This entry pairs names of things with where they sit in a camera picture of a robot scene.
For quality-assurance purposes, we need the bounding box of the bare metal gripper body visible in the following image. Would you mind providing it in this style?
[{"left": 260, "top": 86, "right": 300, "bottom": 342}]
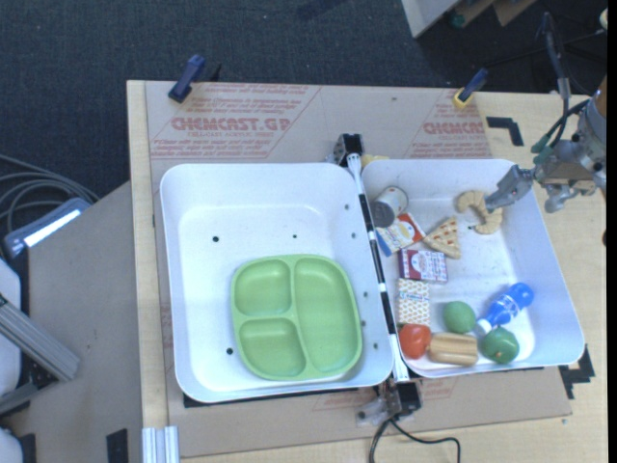
[{"left": 532, "top": 138, "right": 608, "bottom": 194}]

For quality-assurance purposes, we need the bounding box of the tan toy croissant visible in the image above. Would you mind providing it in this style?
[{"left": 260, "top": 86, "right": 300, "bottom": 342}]
[{"left": 456, "top": 189, "right": 505, "bottom": 235}]

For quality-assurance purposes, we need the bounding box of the white plastic tray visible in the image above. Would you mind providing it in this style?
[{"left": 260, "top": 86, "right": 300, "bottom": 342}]
[
  {"left": 158, "top": 161, "right": 397, "bottom": 403},
  {"left": 360, "top": 157, "right": 587, "bottom": 379}
]

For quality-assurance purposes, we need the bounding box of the toy pizza slice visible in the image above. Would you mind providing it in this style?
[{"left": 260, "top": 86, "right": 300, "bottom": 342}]
[{"left": 422, "top": 215, "right": 463, "bottom": 259}]

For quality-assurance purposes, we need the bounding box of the blue and white bottle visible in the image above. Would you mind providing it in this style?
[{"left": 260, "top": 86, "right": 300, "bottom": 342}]
[{"left": 476, "top": 282, "right": 535, "bottom": 335}]

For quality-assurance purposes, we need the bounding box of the red and white carton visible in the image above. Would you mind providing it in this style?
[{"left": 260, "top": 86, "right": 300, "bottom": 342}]
[{"left": 397, "top": 248, "right": 449, "bottom": 285}]

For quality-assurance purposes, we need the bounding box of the white carton with blue edge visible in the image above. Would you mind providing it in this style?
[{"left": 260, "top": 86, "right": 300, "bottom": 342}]
[{"left": 374, "top": 212, "right": 426, "bottom": 258}]

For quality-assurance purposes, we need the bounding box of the small silver can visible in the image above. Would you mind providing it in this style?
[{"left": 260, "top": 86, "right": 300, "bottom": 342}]
[{"left": 369, "top": 184, "right": 410, "bottom": 230}]

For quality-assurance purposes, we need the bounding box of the green toy lime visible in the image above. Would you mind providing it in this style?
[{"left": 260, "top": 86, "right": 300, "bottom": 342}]
[{"left": 442, "top": 300, "right": 477, "bottom": 335}]

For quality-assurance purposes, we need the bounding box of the thin black and white rod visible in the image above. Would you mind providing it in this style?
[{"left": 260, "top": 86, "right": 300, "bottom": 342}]
[{"left": 346, "top": 151, "right": 411, "bottom": 383}]

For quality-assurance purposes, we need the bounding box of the white carton, orange pattern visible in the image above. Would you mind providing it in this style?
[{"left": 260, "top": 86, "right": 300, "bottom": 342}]
[{"left": 396, "top": 277, "right": 432, "bottom": 327}]

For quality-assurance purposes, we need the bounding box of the green toy apple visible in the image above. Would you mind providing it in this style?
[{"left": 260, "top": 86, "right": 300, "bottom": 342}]
[{"left": 479, "top": 326, "right": 521, "bottom": 365}]

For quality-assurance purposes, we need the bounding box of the tan toy bread roll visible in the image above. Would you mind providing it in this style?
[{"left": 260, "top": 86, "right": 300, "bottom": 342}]
[{"left": 428, "top": 332, "right": 479, "bottom": 368}]

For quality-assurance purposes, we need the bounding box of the red toy tomato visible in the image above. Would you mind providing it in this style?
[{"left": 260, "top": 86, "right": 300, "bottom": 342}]
[{"left": 397, "top": 323, "right": 433, "bottom": 360}]

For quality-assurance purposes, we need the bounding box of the green divided plate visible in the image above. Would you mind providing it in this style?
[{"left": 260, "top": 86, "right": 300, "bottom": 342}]
[{"left": 229, "top": 253, "right": 363, "bottom": 383}]

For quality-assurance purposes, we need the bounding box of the brown cardboard board, red print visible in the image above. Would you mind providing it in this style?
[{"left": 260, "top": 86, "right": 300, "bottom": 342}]
[{"left": 144, "top": 80, "right": 575, "bottom": 457}]

